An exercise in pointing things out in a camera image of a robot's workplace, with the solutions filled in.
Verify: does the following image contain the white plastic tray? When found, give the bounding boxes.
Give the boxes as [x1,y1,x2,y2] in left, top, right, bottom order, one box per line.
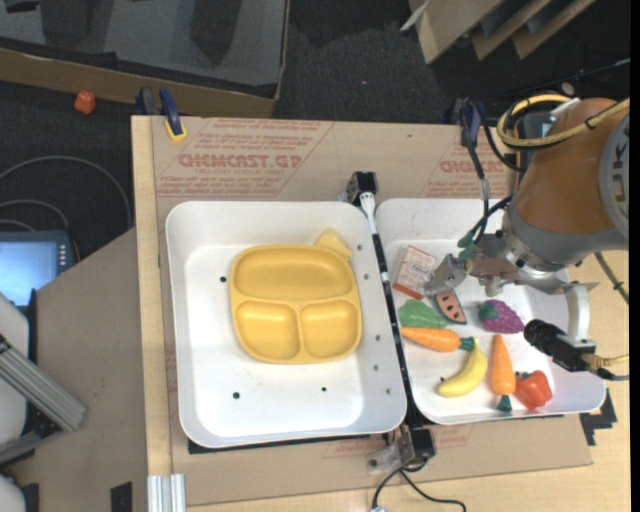
[373,197,608,427]
[164,199,409,450]

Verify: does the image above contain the orange and white carton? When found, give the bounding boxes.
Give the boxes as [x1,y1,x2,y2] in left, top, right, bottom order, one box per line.
[392,244,438,301]

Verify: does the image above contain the red watermelon slice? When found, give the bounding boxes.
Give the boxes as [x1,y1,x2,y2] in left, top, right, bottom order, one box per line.
[432,288,469,326]

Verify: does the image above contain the yellow banana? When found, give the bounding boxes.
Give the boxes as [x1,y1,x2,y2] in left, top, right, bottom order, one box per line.
[437,337,490,400]

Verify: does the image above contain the purple grapes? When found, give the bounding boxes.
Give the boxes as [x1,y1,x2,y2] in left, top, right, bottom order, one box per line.
[477,298,526,335]

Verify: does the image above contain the yellow divided plate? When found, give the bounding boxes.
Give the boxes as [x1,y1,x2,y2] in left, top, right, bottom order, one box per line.
[228,227,364,366]

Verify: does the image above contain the orange carrot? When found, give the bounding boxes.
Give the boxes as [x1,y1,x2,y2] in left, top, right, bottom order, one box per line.
[399,326,476,354]
[489,333,518,414]

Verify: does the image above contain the green lettuce leaf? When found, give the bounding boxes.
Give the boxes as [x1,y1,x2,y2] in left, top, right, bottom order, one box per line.
[397,298,448,331]

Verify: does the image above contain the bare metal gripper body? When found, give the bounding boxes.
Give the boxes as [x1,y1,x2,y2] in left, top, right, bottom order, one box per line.
[463,231,571,295]

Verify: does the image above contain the black block with thin wires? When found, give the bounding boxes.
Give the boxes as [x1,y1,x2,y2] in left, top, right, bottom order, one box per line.
[344,170,379,204]
[367,427,438,476]

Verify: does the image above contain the black cylinder on white bracket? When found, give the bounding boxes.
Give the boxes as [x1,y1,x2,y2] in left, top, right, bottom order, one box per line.
[523,281,599,374]

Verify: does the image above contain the thin black and white rod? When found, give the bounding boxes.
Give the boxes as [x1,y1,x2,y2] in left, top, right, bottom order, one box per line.
[358,191,417,427]

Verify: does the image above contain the brown cardboard board red print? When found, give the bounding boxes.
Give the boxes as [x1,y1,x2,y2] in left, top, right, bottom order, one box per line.
[149,115,595,507]

